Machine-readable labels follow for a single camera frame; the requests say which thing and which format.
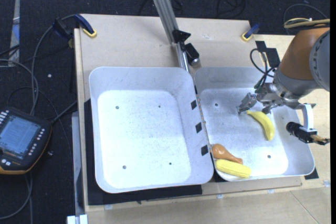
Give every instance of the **touchscreen display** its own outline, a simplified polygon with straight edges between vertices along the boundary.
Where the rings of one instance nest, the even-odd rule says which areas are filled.
[[[0,147],[22,159],[40,125],[11,115],[0,132]]]

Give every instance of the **white tray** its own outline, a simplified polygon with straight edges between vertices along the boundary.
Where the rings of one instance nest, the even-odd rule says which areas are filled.
[[[249,178],[240,178],[216,170],[227,181],[308,175],[315,167],[309,145],[286,131],[288,122],[299,122],[295,110],[286,106],[272,109],[268,115],[275,127],[271,141],[246,112],[238,115],[237,106],[248,92],[254,93],[253,86],[261,76],[248,67],[200,68],[195,74],[210,144],[222,144],[252,171]],[[257,102],[251,111],[262,108]]]
[[[89,84],[101,189],[122,193],[211,179],[213,164],[189,73],[99,67]]]

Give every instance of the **black carpet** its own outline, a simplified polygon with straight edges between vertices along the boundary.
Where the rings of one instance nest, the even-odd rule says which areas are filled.
[[[15,0],[0,0],[0,53],[10,47]]]
[[[151,1],[145,0],[20,0],[20,60],[28,67],[35,47],[57,17],[74,13],[118,14],[156,16]],[[285,19],[293,17],[330,18],[330,0],[307,0],[308,6],[295,6],[287,11]],[[283,16],[293,4],[306,4],[303,0],[176,0],[173,1],[177,17],[220,18],[249,20],[251,25],[260,23],[261,34],[286,34]],[[72,19],[66,21],[74,27]],[[47,35],[39,51],[35,75],[43,94],[36,108],[36,115],[54,117],[76,100],[76,82],[71,80],[73,50],[67,41],[54,33]],[[0,104],[15,89],[9,104],[26,112],[32,105],[30,77],[21,68],[0,72],[2,95]],[[61,118],[54,127],[45,157],[33,169],[33,215],[34,223],[64,223],[67,216],[74,214],[72,181],[72,132],[71,113]],[[24,177],[0,177],[0,216],[9,214],[25,200],[27,187]],[[29,206],[17,216],[3,223],[29,223]]]

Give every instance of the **yellow cable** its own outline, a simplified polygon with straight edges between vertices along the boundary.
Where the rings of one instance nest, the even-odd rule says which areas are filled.
[[[292,22],[293,20],[307,20],[307,21],[288,25],[288,23]],[[283,26],[284,26],[284,28],[288,29],[288,28],[294,28],[294,27],[297,27],[297,26],[309,26],[309,25],[316,25],[316,24],[329,24],[329,23],[330,23],[330,19],[309,20],[309,19],[305,19],[305,18],[295,18],[295,19],[290,19],[290,20],[286,21]]]

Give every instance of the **banana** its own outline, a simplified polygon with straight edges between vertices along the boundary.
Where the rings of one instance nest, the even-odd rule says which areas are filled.
[[[255,120],[257,120],[264,128],[266,137],[270,141],[274,137],[275,129],[273,126],[272,121],[269,119],[269,117],[261,111],[249,111],[247,110],[247,114],[251,115]]]

